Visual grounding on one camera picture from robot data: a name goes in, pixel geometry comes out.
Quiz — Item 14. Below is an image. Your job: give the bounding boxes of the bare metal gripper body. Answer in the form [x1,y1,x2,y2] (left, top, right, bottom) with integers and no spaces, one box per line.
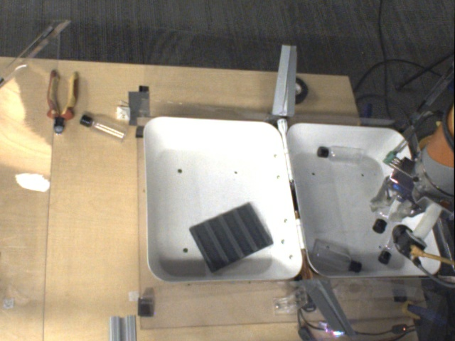
[387,156,428,207]

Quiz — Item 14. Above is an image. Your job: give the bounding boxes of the clear bottle with black cap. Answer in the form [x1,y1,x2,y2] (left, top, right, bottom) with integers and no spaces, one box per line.
[316,145,365,164]
[311,239,363,274]
[79,113,129,143]
[378,234,397,266]
[372,206,396,234]

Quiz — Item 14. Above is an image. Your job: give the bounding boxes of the white plastic tray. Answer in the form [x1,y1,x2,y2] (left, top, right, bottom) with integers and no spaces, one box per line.
[285,122,444,278]
[142,116,304,283]

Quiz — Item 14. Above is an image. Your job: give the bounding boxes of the black tape roll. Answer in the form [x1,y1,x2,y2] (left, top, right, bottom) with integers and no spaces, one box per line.
[294,77,311,105]

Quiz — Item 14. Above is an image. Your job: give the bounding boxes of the dark grey ribbed block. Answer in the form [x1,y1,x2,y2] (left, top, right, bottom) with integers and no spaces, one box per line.
[188,201,274,274]

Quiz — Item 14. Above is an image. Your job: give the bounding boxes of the red and yellow pliers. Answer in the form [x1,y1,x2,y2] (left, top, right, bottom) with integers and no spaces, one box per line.
[46,70,80,135]

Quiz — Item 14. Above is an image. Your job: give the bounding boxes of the black cylinder on white bracket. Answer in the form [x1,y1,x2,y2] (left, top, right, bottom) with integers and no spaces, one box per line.
[392,202,444,259]

